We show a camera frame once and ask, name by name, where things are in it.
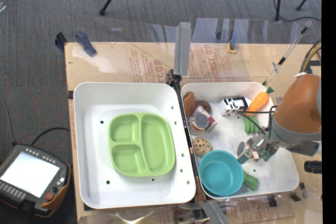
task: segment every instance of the table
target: table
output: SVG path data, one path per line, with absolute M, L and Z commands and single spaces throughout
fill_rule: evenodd
M 124 219 L 138 219 L 143 223 L 190 223 L 195 221 L 192 210 L 181 212 L 181 207 L 158 206 L 153 208 L 125 208 L 124 210 L 85 210 L 80 198 L 76 126 L 73 90 L 82 82 L 157 82 L 164 83 L 165 75 L 173 69 L 174 43 L 144 42 L 92 42 L 97 50 L 94 57 L 88 56 L 82 45 L 76 42 L 65 44 L 66 73 L 69 91 L 69 113 L 71 122 L 71 141 L 73 171 L 76 192 L 78 223 L 116 223 Z M 256 81 L 262 83 L 271 73 L 273 62 L 278 62 L 289 44 L 237 44 L 236 53 L 228 52 L 227 44 L 191 44 L 189 74 L 182 84 L 190 82 L 229 82 Z M 274 104 L 284 95 L 294 82 L 302 61 L 311 45 L 297 45 L 287 58 L 270 86 Z M 321 67 L 313 67 L 313 73 L 321 75 Z M 275 194 L 273 201 L 269 196 L 239 199 L 226 208 L 229 223 L 322 223 L 322 175 L 307 173 L 303 165 L 307 160 L 321 160 L 321 156 L 307 157 L 292 154 L 299 181 L 305 189 L 298 188 L 292 193 Z M 197 216 L 197 223 L 207 220 L 205 215 Z

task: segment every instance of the green divided plate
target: green divided plate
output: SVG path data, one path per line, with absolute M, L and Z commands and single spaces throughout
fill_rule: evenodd
M 110 156 L 127 176 L 157 176 L 175 164 L 173 136 L 167 121 L 153 113 L 127 113 L 109 125 Z

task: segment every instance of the blue bowl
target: blue bowl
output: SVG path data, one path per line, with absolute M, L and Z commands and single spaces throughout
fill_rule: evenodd
M 230 196 L 240 190 L 244 172 L 237 158 L 226 151 L 210 151 L 199 162 L 203 187 L 215 196 Z

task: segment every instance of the toy carrot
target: toy carrot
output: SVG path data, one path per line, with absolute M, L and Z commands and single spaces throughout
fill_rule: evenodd
M 265 104 L 267 104 L 269 94 L 271 92 L 274 92 L 274 90 L 269 87 L 266 92 L 258 93 L 246 111 L 258 111 L 260 108 L 262 108 Z

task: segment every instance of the button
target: button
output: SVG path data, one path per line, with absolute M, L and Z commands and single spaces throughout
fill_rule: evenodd
M 54 198 L 54 194 L 53 194 L 52 192 L 49 191 L 49 192 L 46 193 L 45 198 L 46 198 L 46 201 L 47 201 L 47 202 L 50 202 L 50 201 L 53 200 L 53 198 Z

